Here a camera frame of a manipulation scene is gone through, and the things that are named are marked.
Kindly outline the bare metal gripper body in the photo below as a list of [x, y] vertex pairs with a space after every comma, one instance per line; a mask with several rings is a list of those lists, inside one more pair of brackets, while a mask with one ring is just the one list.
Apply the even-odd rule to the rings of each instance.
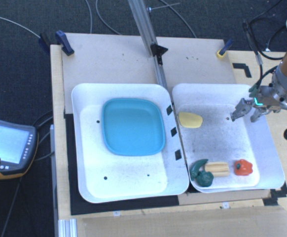
[[273, 80], [268, 86], [260, 86], [253, 98], [256, 107], [274, 112], [287, 111], [287, 85], [284, 87], [279, 81]]

